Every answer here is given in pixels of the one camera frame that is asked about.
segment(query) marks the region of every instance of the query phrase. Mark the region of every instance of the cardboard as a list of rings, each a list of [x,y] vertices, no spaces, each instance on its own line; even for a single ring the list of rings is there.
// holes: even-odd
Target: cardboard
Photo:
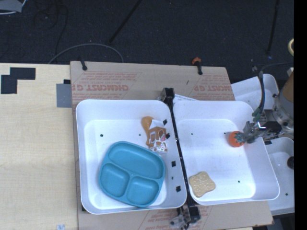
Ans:
[[[223,67],[151,65],[131,63],[71,62],[71,89],[74,126],[78,221],[80,230],[170,230],[170,220],[177,209],[92,215],[82,211],[80,170],[75,108],[85,99],[155,100],[163,88],[174,88],[175,94],[197,100],[234,100],[228,74]],[[270,225],[272,215],[266,201],[198,206],[201,219],[191,230],[217,230]]]

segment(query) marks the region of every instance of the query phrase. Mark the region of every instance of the blue plate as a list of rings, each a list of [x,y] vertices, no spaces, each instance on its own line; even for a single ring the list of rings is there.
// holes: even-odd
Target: blue plate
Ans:
[[[120,141],[106,153],[99,171],[104,193],[121,202],[146,207],[158,197],[165,177],[163,159],[147,148]]]

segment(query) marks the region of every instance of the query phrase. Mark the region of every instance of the orange ball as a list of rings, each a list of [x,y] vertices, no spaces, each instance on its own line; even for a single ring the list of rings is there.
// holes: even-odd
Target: orange ball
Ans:
[[[243,133],[240,131],[233,131],[228,137],[230,145],[233,147],[241,147],[244,144]]]

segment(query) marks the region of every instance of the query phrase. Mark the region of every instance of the toy bread slice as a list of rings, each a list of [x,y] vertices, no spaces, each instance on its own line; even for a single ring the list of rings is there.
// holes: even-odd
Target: toy bread slice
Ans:
[[[189,178],[189,184],[193,189],[193,193],[196,197],[201,197],[205,193],[215,189],[215,183],[209,177],[208,173],[202,171],[197,175],[193,175]]]

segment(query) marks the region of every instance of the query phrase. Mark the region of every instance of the blue divided plate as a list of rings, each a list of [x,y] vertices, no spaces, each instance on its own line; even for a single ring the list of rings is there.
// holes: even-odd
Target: blue divided plate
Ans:
[[[119,141],[106,152],[99,171],[104,193],[121,202],[146,207],[158,197],[165,177],[165,163],[153,151]]]

